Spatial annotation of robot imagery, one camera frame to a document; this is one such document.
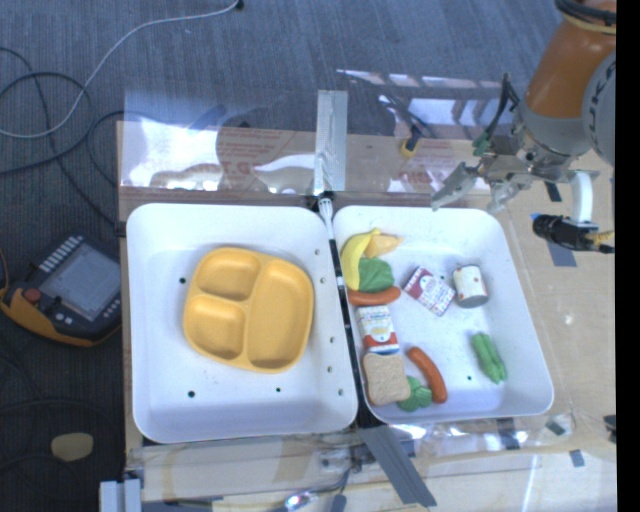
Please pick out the yellow pizza slice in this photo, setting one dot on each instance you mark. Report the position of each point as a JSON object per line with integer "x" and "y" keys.
{"x": 384, "y": 243}

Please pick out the yellow divided plate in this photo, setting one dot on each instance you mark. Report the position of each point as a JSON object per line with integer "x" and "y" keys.
{"x": 280, "y": 310}

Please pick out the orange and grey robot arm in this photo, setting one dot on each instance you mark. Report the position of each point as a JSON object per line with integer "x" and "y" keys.
{"x": 560, "y": 60}

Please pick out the yellow banana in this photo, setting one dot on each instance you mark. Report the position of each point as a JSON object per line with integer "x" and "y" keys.
{"x": 351, "y": 257}

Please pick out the green broccoli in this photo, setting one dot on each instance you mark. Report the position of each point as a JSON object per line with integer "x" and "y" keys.
{"x": 417, "y": 397}

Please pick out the pale yellow round object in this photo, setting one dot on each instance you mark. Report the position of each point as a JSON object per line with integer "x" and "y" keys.
{"x": 72, "y": 446}

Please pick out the orange sausage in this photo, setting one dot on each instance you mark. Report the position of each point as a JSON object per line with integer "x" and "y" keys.
{"x": 430, "y": 372}
{"x": 375, "y": 296}

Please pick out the red and white carton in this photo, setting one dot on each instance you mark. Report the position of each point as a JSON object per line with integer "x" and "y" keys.
{"x": 429, "y": 291}

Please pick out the thin black and white rod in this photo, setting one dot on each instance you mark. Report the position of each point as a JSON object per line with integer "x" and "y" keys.
{"x": 334, "y": 250}

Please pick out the tan bread slice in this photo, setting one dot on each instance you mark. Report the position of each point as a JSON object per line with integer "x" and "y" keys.
{"x": 385, "y": 377}

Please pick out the green lettuce leaf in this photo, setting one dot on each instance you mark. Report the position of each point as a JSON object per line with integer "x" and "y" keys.
{"x": 376, "y": 275}

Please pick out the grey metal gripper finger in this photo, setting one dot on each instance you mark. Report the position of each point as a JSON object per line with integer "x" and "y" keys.
{"x": 452, "y": 189}
{"x": 504, "y": 194}

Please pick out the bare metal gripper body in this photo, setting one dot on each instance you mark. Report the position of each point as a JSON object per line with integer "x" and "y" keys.
{"x": 505, "y": 162}

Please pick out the black cylinder on white bracket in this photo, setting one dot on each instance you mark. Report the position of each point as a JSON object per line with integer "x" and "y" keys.
{"x": 560, "y": 229}

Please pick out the white can with red dots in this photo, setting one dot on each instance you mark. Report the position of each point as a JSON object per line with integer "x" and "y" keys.
{"x": 470, "y": 285}

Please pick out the white plastic tray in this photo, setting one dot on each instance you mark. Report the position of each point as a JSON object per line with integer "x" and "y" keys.
{"x": 160, "y": 350}
{"x": 450, "y": 235}

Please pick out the green beans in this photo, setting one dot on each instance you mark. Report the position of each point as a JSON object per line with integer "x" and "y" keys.
{"x": 489, "y": 357}

